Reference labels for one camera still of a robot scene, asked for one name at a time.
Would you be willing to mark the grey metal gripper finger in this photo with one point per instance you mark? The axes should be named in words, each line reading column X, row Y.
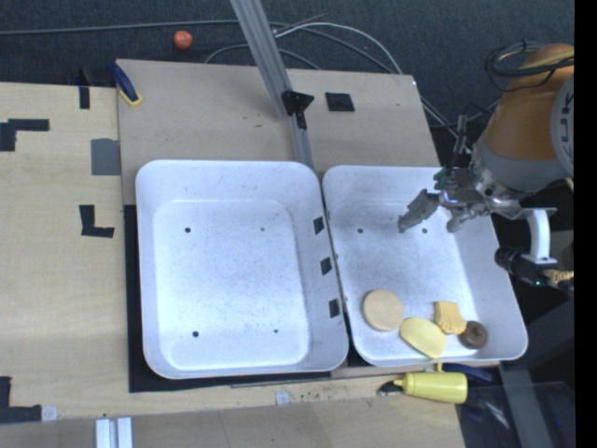
column 462, row 221
column 419, row 209

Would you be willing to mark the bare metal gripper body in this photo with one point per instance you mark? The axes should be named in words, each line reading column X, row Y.
column 485, row 194

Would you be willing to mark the pale yellow ridged toy food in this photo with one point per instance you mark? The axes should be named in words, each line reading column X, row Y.
column 448, row 317

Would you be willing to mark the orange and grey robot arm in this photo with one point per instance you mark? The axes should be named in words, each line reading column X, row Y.
column 522, row 124

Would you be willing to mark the white plastic tray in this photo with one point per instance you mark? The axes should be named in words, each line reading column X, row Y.
column 401, row 269
column 228, row 273

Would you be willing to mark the yellow oval toy food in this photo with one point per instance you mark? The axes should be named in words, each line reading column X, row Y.
column 422, row 336

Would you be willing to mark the round beige biscuit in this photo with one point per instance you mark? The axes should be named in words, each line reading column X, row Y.
column 383, row 310

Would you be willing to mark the yellow squeeze bottle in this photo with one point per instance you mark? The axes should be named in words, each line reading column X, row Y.
column 438, row 387

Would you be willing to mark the brown doughnut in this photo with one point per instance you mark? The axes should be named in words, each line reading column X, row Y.
column 474, row 334

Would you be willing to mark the pale wood board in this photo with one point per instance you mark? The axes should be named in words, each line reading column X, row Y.
column 200, row 119

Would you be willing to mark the black cylinder on white bracket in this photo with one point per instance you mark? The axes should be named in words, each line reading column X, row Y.
column 540, row 236

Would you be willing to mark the red toy tomato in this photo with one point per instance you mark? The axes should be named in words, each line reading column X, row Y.
column 183, row 39

